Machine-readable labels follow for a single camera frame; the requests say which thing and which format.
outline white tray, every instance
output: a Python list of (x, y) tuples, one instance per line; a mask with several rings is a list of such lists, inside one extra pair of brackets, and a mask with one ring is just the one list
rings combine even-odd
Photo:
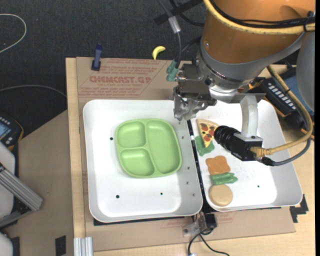
[[(264, 148), (273, 148), (285, 143), (277, 114), (271, 104), (262, 100), (258, 104), (258, 133), (263, 138)], [(233, 127), (238, 131), (242, 128), (242, 112), (239, 104), (226, 104), (218, 102), (204, 111), (199, 111), (197, 117), (191, 120), (194, 137), (199, 136), (196, 119), (207, 119)], [(302, 191), (292, 162), (281, 166), (270, 167), (257, 161), (241, 161), (231, 155), (229, 151), (213, 141), (215, 149), (198, 155), (199, 166), (205, 196), (209, 205), (221, 212), (293, 206), (302, 200)], [(233, 193), (233, 200), (228, 206), (217, 206), (208, 196), (212, 185), (210, 173), (206, 164), (207, 158), (225, 156), (231, 172), (235, 173), (238, 181), (227, 184)], [(285, 160), (290, 157), (288, 150), (280, 151), (269, 156), (274, 161)]]
[[(171, 100), (89, 101), (83, 109), (89, 208), (100, 222), (191, 216), (203, 198), (186, 121), (174, 118)], [(157, 118), (169, 122), (177, 135), (182, 165), (174, 174), (134, 178), (120, 165), (115, 131), (122, 122)]]

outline orange toy food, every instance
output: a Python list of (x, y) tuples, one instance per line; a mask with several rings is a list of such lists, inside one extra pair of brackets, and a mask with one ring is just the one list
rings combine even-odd
[(208, 158), (205, 160), (208, 166), (210, 175), (224, 174), (230, 172), (230, 166), (227, 163), (227, 159), (223, 155), (218, 155), (214, 158)]
[(201, 134), (204, 147), (207, 148), (214, 138), (215, 129), (218, 127), (218, 124), (205, 119), (197, 119), (196, 124)]

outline yellow cable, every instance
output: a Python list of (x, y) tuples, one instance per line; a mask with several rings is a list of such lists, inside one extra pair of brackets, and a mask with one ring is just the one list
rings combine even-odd
[[(203, 0), (208, 11), (220, 22), (224, 25), (238, 31), (243, 31), (251, 34), (258, 35), (297, 35), (303, 33), (304, 25), (298, 25), (293, 27), (285, 27), (285, 28), (257, 28), (257, 27), (249, 27), (237, 24), (225, 17), (223, 17), (211, 4), (210, 0)], [(307, 31), (315, 31), (316, 23), (310, 23), (305, 26)]]
[(302, 142), (305, 142), (312, 135), (312, 131), (313, 131), (313, 122), (312, 122), (311, 116), (310, 116), (309, 112), (306, 110), (305, 106), (290, 91), (289, 87), (286, 85), (284, 80), (281, 78), (281, 76), (276, 72), (276, 70), (271, 65), (269, 65), (267, 67), (267, 69), (270, 72), (270, 74), (272, 74), (275, 77), (275, 79), (280, 83), (280, 85), (283, 87), (285, 92), (289, 90), (287, 92), (287, 94), (296, 103), (297, 107), (299, 109), (301, 109), (302, 113), (306, 117), (308, 131), (303, 137), (301, 137), (301, 138), (299, 138), (297, 140), (291, 141), (289, 143), (274, 147), (274, 148), (251, 147), (250, 150), (256, 154), (257, 158), (264, 157), (266, 155), (272, 155), (275, 152), (286, 150), (286, 149), (289, 149), (289, 148), (291, 148), (293, 146), (296, 146), (296, 145), (298, 145), (298, 144), (300, 144)]

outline blue clamp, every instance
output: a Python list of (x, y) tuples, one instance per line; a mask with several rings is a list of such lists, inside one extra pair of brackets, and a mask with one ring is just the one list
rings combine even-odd
[(100, 71), (101, 54), (102, 54), (102, 45), (98, 43), (95, 46), (94, 60), (92, 61), (92, 66), (91, 66), (91, 69), (94, 71)]

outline wooden edge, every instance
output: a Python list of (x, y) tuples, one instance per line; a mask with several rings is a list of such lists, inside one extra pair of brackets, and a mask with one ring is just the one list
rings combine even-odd
[(79, 103), (77, 85), (77, 61), (66, 58), (66, 91), (69, 124), (71, 189), (73, 210), (73, 235), (86, 237), (84, 190), (82, 177), (81, 143), (79, 134)]

